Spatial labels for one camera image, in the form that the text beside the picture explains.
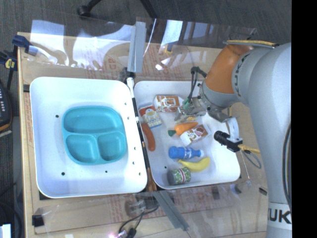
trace chair caster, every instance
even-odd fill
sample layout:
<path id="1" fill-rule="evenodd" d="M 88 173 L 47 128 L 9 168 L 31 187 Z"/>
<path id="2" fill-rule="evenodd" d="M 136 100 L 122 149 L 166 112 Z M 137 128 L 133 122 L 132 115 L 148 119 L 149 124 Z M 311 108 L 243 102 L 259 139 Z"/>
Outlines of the chair caster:
<path id="1" fill-rule="evenodd" d="M 91 14 L 90 14 L 90 8 L 86 5 L 82 5 L 80 7 L 77 8 L 77 13 L 79 16 L 83 16 L 83 17 L 90 17 Z"/>

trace yellow toy banana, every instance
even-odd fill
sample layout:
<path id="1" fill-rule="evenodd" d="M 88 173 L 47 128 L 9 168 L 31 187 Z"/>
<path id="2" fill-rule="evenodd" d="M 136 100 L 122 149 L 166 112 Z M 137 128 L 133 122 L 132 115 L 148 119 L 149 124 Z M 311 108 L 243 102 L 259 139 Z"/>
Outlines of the yellow toy banana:
<path id="1" fill-rule="evenodd" d="M 189 162 L 189 161 L 183 161 L 183 160 L 178 160 L 178 162 L 181 163 L 184 167 L 189 168 L 191 172 L 199 172 L 209 166 L 210 157 L 203 158 L 202 160 L 198 162 Z"/>

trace blue water bottle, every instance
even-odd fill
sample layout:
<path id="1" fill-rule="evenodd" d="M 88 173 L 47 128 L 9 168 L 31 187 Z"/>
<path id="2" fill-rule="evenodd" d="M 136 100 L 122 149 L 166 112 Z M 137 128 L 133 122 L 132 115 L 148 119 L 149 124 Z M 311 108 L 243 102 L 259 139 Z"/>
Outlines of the blue water bottle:
<path id="1" fill-rule="evenodd" d="M 202 150 L 194 150 L 191 147 L 176 147 L 171 146 L 168 150 L 168 155 L 171 159 L 191 159 L 195 156 L 202 157 L 204 152 Z"/>

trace green can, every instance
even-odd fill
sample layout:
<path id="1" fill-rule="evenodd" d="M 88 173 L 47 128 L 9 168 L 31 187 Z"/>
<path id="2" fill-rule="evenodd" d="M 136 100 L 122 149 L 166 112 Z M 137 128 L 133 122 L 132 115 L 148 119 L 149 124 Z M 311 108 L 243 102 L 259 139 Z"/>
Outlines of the green can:
<path id="1" fill-rule="evenodd" d="M 167 180 L 169 185 L 177 185 L 189 182 L 191 173 L 188 168 L 173 169 L 167 172 Z"/>

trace sausage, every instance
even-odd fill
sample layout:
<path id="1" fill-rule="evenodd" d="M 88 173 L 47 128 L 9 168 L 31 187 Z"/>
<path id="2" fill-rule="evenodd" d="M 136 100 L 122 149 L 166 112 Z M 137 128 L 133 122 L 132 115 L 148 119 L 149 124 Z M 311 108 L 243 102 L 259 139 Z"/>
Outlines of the sausage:
<path id="1" fill-rule="evenodd" d="M 144 135 L 146 136 L 148 140 L 148 149 L 152 152 L 155 151 L 155 148 L 156 148 L 155 139 L 150 127 L 148 126 L 147 123 L 144 122 L 141 124 L 141 128 Z"/>

